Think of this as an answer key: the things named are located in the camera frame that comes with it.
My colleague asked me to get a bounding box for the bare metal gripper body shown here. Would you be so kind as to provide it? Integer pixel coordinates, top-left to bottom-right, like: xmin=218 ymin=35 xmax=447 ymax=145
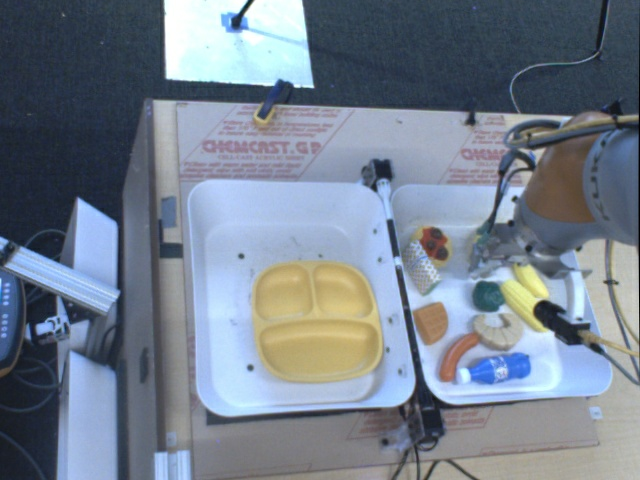
xmin=485 ymin=223 xmax=594 ymax=280

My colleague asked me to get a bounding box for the green toy broccoli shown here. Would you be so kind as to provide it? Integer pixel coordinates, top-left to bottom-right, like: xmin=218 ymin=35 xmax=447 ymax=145
xmin=471 ymin=280 xmax=506 ymax=314

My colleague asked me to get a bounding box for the toy pizza slice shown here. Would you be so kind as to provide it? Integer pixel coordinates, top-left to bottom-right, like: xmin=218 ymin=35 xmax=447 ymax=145
xmin=410 ymin=225 xmax=453 ymax=270

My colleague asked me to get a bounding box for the beige toy doughnut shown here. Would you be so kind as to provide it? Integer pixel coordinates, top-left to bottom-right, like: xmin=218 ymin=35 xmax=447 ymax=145
xmin=471 ymin=312 xmax=525 ymax=352

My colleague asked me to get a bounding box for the orange toy bread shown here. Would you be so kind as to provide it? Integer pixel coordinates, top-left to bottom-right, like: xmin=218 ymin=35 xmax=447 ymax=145
xmin=412 ymin=301 xmax=450 ymax=347

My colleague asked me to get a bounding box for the thin black and white rod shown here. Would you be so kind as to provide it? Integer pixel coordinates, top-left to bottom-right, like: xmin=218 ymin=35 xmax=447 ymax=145
xmin=376 ymin=179 xmax=437 ymax=419

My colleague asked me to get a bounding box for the orange toy sausage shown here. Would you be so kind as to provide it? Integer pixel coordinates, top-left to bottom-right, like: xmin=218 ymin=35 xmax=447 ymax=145
xmin=439 ymin=332 xmax=482 ymax=384

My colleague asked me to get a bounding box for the blue plastic bottle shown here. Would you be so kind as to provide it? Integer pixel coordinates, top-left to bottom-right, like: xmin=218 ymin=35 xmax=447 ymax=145
xmin=453 ymin=352 xmax=532 ymax=386

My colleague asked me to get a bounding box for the white plastic tray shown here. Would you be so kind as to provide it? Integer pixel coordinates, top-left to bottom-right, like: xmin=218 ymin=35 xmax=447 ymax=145
xmin=186 ymin=178 xmax=418 ymax=418
xmin=389 ymin=183 xmax=614 ymax=407

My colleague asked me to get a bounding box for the yellow divided plate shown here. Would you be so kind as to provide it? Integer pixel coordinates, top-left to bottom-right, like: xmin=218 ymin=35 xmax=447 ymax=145
xmin=250 ymin=260 xmax=385 ymax=384

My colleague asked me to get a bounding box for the brown cardboard board red print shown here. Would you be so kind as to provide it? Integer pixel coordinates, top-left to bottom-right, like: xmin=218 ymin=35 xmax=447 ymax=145
xmin=174 ymin=101 xmax=601 ymax=463

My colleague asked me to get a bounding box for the black cylinder on white bracket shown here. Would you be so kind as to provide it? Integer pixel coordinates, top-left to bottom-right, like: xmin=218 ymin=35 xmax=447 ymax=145
xmin=531 ymin=268 xmax=592 ymax=347

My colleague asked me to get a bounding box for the black block with thin wires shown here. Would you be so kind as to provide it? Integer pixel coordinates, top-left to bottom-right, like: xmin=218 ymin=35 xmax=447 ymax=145
xmin=361 ymin=158 xmax=395 ymax=190
xmin=398 ymin=401 xmax=447 ymax=450

